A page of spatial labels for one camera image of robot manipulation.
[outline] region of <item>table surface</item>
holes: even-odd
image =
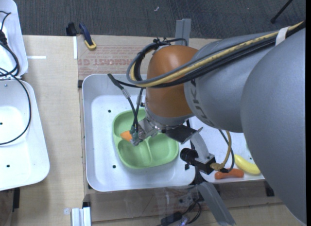
[[[74,40],[67,36],[24,35],[28,73],[23,79],[34,89],[50,159],[50,172],[41,182],[20,188],[20,204],[13,226],[70,226],[70,209],[81,208],[84,171],[78,61]],[[295,226],[299,223],[282,204],[229,209],[237,225]],[[93,223],[107,226],[155,226],[159,217]],[[210,211],[192,225],[216,226]]]

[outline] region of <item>green divided plate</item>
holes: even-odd
[[[138,112],[138,121],[145,117],[145,110]],[[113,120],[112,135],[121,161],[134,169],[149,168],[164,165],[176,158],[179,152],[178,142],[158,133],[154,137],[148,137],[144,141],[133,146],[123,140],[120,134],[131,128],[134,115],[132,110],[118,114]]]

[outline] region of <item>blue and yellow clamp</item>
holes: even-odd
[[[96,44],[95,44],[95,42],[94,42],[94,40],[91,38],[91,35],[89,34],[89,32],[88,32],[88,29],[87,29],[87,27],[85,26],[85,24],[83,24],[82,22],[79,24],[79,28],[81,29],[81,34],[83,34],[84,35],[84,42],[85,42],[85,44],[86,44],[86,46],[87,46],[87,48],[89,49],[89,50],[94,50],[94,49],[96,49]]]

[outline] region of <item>yellow banana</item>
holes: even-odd
[[[240,155],[234,155],[236,165],[245,172],[250,174],[260,174],[260,170],[256,164],[248,162],[245,158]]]

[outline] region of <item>dark floor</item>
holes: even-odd
[[[191,18],[191,37],[225,38],[277,30],[306,18],[306,0],[14,0],[25,35],[66,35],[83,22],[94,35],[173,37],[176,20]]]

